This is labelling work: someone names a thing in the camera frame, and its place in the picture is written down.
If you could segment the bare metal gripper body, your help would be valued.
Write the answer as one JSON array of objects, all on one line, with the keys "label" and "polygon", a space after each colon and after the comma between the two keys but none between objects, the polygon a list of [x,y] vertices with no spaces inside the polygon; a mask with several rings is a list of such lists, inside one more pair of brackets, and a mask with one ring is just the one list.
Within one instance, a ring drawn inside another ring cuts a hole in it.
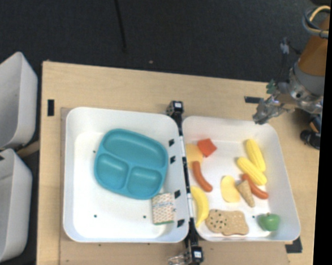
[{"label": "bare metal gripper body", "polygon": [[310,114],[322,112],[322,97],[309,92],[297,81],[279,82],[270,96],[270,103],[280,110],[304,110]]}]

